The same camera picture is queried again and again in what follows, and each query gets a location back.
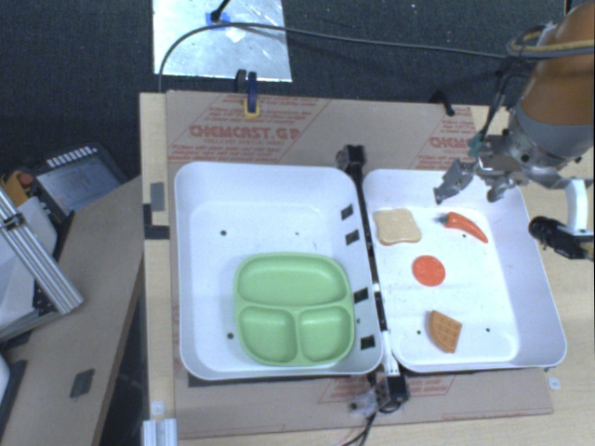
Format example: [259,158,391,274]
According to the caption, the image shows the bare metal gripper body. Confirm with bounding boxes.
[474,133,573,189]

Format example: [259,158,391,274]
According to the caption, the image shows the orange carrot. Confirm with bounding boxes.
[435,211,490,244]

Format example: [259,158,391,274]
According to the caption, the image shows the beige toast slice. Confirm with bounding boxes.
[373,207,423,247]

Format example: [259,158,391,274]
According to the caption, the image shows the orange round slice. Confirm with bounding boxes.
[412,255,447,288]

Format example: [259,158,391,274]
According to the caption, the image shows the thin black and white rod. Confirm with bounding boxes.
[350,164,400,376]

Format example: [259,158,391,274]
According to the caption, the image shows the white plastic tray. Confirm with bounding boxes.
[173,161,385,382]
[362,168,568,374]

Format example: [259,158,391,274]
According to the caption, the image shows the orange waffle piece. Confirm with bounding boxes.
[428,309,464,355]

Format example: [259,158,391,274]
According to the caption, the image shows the brown cardboard board red print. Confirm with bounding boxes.
[165,89,555,440]

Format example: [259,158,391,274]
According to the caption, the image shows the green divided plate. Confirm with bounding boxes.
[232,252,357,368]

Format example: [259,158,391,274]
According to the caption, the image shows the black cylinder on white bracket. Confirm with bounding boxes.
[528,177,595,262]

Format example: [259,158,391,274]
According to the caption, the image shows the black block with thin wires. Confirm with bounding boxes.
[375,373,412,413]
[335,144,368,172]

